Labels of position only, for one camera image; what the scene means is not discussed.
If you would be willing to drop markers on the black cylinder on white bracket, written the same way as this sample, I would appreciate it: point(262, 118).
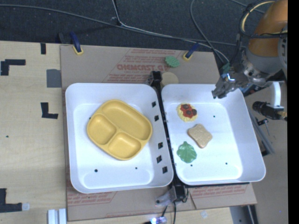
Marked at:
point(268, 109)

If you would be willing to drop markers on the brown cardboard board red print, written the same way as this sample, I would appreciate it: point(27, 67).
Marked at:
point(105, 64)

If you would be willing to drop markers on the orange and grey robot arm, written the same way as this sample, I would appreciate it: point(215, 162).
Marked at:
point(268, 31)

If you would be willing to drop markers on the beige toast slice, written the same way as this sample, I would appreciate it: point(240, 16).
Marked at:
point(200, 135)

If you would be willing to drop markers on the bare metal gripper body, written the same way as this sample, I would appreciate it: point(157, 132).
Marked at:
point(240, 76)

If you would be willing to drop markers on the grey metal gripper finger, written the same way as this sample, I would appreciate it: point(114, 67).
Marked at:
point(226, 90)
point(217, 91)

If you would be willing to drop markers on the beige round biscuit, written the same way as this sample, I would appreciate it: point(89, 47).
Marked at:
point(171, 79)

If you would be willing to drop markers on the green lettuce leaf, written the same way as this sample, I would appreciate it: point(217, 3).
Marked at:
point(186, 152)

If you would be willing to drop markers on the green checkered toy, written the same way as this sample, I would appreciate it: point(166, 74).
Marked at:
point(172, 61)

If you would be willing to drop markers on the white plastic tray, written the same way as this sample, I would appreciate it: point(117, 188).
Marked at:
point(116, 174)
point(229, 143)

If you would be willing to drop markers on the yellow divided plate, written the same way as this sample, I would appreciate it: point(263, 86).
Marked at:
point(121, 125)

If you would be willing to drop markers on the yellow spaghetti with meatballs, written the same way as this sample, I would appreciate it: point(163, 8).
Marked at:
point(187, 113)

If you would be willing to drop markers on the thin black rod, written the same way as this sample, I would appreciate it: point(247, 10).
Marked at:
point(165, 125)

